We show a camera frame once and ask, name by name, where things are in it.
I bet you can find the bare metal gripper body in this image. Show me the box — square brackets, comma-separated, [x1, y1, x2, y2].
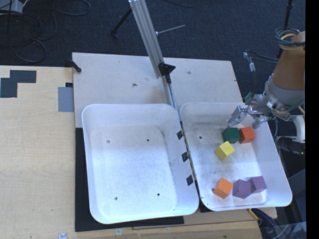
[245, 93, 298, 121]

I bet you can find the red cube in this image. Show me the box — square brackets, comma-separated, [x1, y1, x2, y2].
[238, 126, 256, 144]

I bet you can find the green cube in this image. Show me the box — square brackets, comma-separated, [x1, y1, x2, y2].
[221, 127, 241, 144]

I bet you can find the yellow cube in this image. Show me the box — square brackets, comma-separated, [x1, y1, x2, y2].
[214, 140, 236, 162]

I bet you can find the white plastic tray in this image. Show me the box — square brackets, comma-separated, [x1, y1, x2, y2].
[179, 101, 293, 212]
[81, 103, 200, 225]

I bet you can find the purple cube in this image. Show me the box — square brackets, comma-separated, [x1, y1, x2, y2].
[232, 179, 252, 200]
[248, 175, 268, 194]

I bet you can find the orange cube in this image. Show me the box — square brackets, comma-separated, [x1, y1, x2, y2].
[212, 177, 234, 200]

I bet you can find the pale wood board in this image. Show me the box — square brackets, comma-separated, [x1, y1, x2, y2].
[72, 52, 278, 231]

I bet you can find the black cylinder on white bracket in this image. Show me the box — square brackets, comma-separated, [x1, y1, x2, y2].
[276, 115, 306, 156]

